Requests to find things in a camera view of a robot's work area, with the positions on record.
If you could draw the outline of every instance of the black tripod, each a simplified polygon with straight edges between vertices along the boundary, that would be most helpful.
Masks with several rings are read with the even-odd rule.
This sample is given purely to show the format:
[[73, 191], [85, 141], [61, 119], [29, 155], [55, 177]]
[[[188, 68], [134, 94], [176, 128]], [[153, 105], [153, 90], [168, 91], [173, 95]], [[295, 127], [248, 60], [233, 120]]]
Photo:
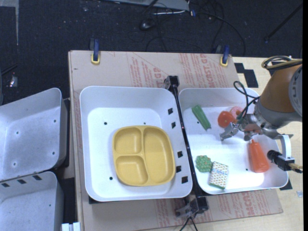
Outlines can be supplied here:
[[269, 39], [271, 36], [273, 36], [284, 24], [286, 24], [290, 18], [297, 13], [301, 8], [303, 7], [303, 3], [301, 3], [283, 22], [281, 22], [278, 27], [276, 27], [268, 36], [264, 38], [265, 43], [267, 44], [269, 42]]

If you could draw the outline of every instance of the white tray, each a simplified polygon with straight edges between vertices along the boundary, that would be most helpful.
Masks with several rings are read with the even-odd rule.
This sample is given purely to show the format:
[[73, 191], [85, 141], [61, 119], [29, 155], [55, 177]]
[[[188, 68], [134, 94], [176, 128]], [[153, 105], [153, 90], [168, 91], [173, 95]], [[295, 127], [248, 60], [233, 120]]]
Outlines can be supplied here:
[[0, 183], [1, 231], [59, 231], [64, 194], [52, 172]]
[[66, 134], [67, 110], [57, 88], [0, 106], [0, 181], [59, 166]]
[[[160, 88], [92, 86], [81, 92], [80, 110], [85, 184], [91, 198], [101, 202], [181, 198], [191, 192], [193, 183], [186, 146], [171, 92]], [[181, 169], [170, 182], [136, 187], [118, 180], [112, 137], [119, 128], [138, 125], [162, 128], [170, 137], [175, 166]]]
[[[257, 97], [252, 89], [246, 89], [249, 95]], [[221, 111], [230, 110], [234, 106], [244, 108], [245, 96], [235, 88], [202, 88], [183, 89], [179, 94], [183, 122], [191, 148], [193, 161], [198, 155], [207, 155], [211, 161], [229, 166], [227, 187], [224, 190], [208, 184], [209, 173], [201, 173], [196, 167], [196, 176], [200, 187], [209, 194], [235, 193], [283, 187], [288, 182], [288, 173], [275, 164], [265, 173], [251, 170], [248, 158], [248, 142], [244, 141], [244, 133], [239, 131], [235, 136], [220, 140], [224, 129], [218, 125], [217, 118]], [[208, 118], [211, 129], [207, 131], [197, 123], [192, 107], [200, 105]], [[252, 104], [248, 112], [252, 113]], [[260, 143], [265, 155], [269, 150], [279, 151], [275, 140], [265, 135], [255, 135], [253, 139]]]

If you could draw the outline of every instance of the red-orange bottle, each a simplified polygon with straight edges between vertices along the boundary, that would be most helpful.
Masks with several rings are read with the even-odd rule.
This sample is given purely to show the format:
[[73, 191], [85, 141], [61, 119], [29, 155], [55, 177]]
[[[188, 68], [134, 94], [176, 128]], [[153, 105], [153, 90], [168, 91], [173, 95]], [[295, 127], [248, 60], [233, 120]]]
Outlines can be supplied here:
[[265, 157], [258, 142], [251, 140], [251, 143], [249, 144], [249, 153], [252, 163], [252, 170], [254, 172], [263, 173], [269, 169], [269, 162]]

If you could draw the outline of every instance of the yellow plate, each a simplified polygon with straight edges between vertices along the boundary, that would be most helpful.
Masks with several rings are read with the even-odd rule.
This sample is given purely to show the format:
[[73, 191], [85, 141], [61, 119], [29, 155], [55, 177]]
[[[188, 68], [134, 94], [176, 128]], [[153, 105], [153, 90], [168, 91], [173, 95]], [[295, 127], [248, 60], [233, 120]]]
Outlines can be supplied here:
[[153, 126], [124, 127], [112, 141], [115, 170], [126, 185], [154, 186], [175, 174], [174, 155], [167, 133]]

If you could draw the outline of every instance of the dark background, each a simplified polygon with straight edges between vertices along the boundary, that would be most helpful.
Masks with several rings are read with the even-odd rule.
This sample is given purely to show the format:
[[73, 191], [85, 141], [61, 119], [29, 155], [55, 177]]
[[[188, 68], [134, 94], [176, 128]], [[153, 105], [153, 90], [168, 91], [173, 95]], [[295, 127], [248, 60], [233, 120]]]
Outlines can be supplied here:
[[[18, 44], [15, 8], [0, 7], [0, 68], [17, 64], [2, 75], [3, 104], [52, 87], [69, 97], [68, 52], [89, 50], [91, 38], [99, 39], [101, 51], [212, 53], [229, 45], [233, 56], [302, 58], [302, 8], [264, 41], [302, 2], [191, 0], [192, 17], [153, 15], [166, 10], [103, 0], [19, 0]], [[156, 27], [140, 31], [148, 17]]]

